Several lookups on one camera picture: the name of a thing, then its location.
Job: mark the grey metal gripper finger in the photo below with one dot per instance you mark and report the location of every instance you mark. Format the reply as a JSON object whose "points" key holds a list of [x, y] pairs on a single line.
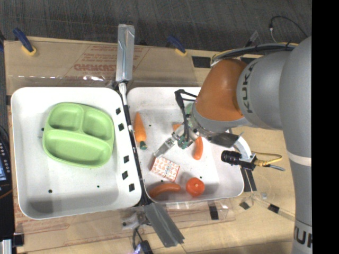
{"points": [[164, 147]]}

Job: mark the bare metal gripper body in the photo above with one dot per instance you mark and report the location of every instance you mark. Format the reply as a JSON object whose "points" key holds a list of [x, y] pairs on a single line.
{"points": [[191, 136]]}

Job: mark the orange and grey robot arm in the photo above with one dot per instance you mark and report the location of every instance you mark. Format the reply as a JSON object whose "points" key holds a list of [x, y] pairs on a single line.
{"points": [[267, 94]]}

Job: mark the orange sausage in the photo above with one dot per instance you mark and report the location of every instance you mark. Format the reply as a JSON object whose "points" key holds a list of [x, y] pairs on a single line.
{"points": [[164, 189], [198, 148]]}

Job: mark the small orange toy food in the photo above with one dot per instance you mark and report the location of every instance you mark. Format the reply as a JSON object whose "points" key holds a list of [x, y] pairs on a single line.
{"points": [[176, 126]]}

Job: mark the orange and white patterned carton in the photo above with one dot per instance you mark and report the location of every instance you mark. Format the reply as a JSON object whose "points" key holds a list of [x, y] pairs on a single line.
{"points": [[164, 168]]}

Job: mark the orange carrot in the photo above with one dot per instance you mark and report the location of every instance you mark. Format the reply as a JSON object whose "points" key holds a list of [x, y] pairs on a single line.
{"points": [[139, 128]]}

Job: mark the white plastic tray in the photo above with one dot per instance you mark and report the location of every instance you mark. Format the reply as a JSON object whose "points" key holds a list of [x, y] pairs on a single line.
{"points": [[164, 102], [74, 189]]}

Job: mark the red tomato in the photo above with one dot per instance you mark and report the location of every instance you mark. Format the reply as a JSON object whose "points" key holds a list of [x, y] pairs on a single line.
{"points": [[195, 186]]}

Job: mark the green divided plate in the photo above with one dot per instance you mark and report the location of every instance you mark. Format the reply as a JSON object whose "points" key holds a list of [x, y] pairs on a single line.
{"points": [[76, 141]]}

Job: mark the brown cardboard board, red print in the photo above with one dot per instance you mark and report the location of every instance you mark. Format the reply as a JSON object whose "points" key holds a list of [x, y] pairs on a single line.
{"points": [[79, 62]]}

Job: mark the black cylinder on white bracket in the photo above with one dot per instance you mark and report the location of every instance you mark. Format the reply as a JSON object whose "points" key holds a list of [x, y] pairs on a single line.
{"points": [[233, 157]]}

